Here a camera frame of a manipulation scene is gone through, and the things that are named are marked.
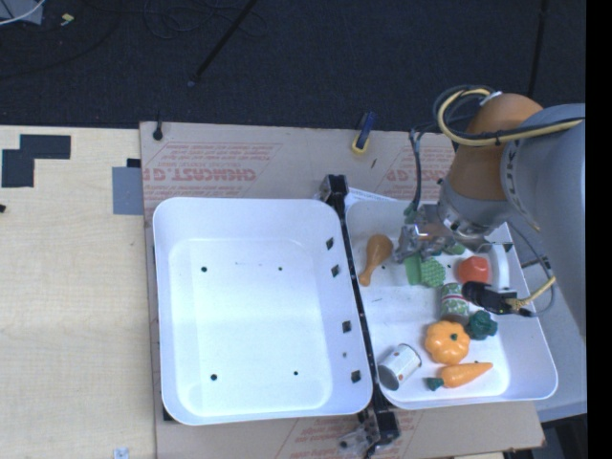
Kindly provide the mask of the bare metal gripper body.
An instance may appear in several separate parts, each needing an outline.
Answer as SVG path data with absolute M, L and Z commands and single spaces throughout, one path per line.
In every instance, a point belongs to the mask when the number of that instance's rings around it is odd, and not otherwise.
M 429 255 L 436 246 L 453 245 L 454 254 L 462 249 L 474 252 L 485 250 L 489 244 L 489 225 L 478 209 L 460 209 L 452 203 L 410 203 L 404 209 L 404 224 L 400 241 L 414 241 L 420 250 L 414 255 Z

